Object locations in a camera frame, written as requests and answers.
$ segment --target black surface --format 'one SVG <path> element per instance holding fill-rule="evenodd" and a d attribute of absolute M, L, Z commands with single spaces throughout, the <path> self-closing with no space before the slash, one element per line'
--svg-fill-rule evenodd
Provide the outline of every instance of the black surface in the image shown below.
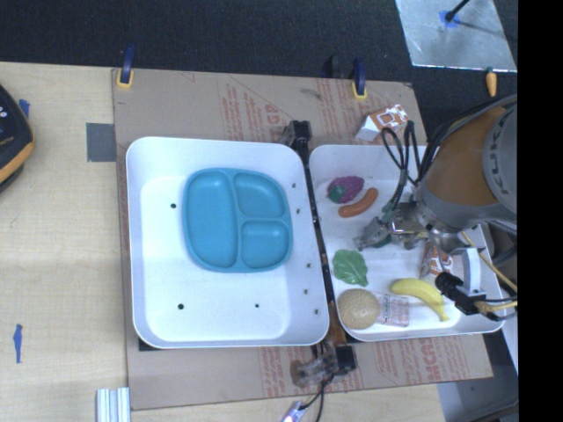
<path fill-rule="evenodd" d="M 518 0 L 494 3 L 517 65 Z M 347 76 L 360 56 L 367 79 L 413 84 L 429 134 L 488 98 L 479 71 L 412 66 L 395 0 L 0 0 L 0 33 L 2 62 L 119 67 L 134 42 L 138 68 L 320 76 L 337 55 Z"/>

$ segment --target purple toy vegetable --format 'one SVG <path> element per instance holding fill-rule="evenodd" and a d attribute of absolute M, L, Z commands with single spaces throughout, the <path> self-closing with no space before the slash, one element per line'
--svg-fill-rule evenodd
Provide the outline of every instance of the purple toy vegetable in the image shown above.
<path fill-rule="evenodd" d="M 338 177 L 328 185 L 328 198 L 334 203 L 347 203 L 363 189 L 363 178 L 356 176 Z"/>

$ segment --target cardboard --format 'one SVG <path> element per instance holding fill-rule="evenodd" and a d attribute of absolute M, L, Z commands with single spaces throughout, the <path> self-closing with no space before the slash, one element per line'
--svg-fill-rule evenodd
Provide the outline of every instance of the cardboard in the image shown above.
<path fill-rule="evenodd" d="M 277 142 L 292 120 L 308 120 L 310 146 L 365 144 L 355 135 L 365 118 L 396 104 L 426 142 L 408 84 L 368 81 L 368 97 L 354 98 L 348 80 L 248 76 L 137 69 L 129 88 L 116 85 L 113 109 L 121 224 L 128 386 L 133 410 L 310 395 L 290 376 L 295 361 L 313 358 L 310 347 L 155 350 L 139 341 L 132 322 L 125 154 L 143 136 Z M 378 136 L 373 143 L 381 143 Z M 481 335 L 357 343 L 357 369 L 327 392 L 378 389 L 486 378 L 491 364 Z"/>

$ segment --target white tray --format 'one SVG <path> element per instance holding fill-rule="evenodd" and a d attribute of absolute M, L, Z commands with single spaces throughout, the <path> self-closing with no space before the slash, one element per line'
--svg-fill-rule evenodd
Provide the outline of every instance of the white tray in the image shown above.
<path fill-rule="evenodd" d="M 395 147 L 391 147 L 391 151 L 397 155 Z M 424 149 L 420 148 L 420 157 L 423 151 Z M 413 161 L 410 162 L 411 176 L 416 178 L 413 164 Z M 339 249 L 357 250 L 354 238 L 362 233 L 363 228 L 375 215 L 382 215 L 382 206 L 391 198 L 397 187 L 398 167 L 383 146 L 323 145 L 311 153 L 310 168 L 321 231 L 332 271 L 334 253 Z M 379 196 L 365 213 L 344 219 L 338 215 L 339 205 L 326 197 L 326 188 L 334 178 L 348 175 L 364 178 L 364 189 L 376 187 Z M 410 191 L 410 186 L 406 186 L 403 200 L 406 200 Z M 477 246 L 486 247 L 481 228 L 474 230 L 470 237 Z M 413 250 L 407 251 L 398 240 L 378 249 L 365 248 L 362 255 L 368 266 L 369 282 L 365 288 L 374 293 L 390 294 L 389 288 L 395 279 L 418 278 L 423 248 L 424 243 L 419 243 Z M 487 298 L 501 298 L 496 275 L 482 260 L 481 270 L 481 286 L 486 291 Z M 453 273 L 463 279 L 463 267 L 459 257 L 454 259 Z M 345 290 L 360 287 L 349 285 L 334 276 L 332 283 L 336 299 Z M 434 311 L 424 303 L 409 297 L 410 323 L 407 327 L 374 324 L 366 330 L 347 331 L 353 338 L 361 341 L 380 341 L 482 333 L 496 331 L 502 326 L 502 322 L 493 322 L 481 315 L 466 316 L 455 308 L 452 301 L 447 298 L 444 298 L 444 301 L 446 313 L 450 318 L 446 322 L 440 322 Z"/>
<path fill-rule="evenodd" d="M 190 258 L 182 193 L 201 169 L 262 172 L 286 193 L 293 247 L 274 270 L 224 273 Z M 133 321 L 156 348 L 312 345 L 329 316 L 303 164 L 281 144 L 145 137 L 126 156 Z"/>

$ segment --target potato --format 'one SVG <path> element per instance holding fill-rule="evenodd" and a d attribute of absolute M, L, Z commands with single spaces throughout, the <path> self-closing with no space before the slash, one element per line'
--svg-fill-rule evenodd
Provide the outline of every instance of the potato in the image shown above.
<path fill-rule="evenodd" d="M 381 312 L 379 300 L 366 289 L 348 289 L 338 298 L 340 321 L 353 330 L 369 328 Z"/>

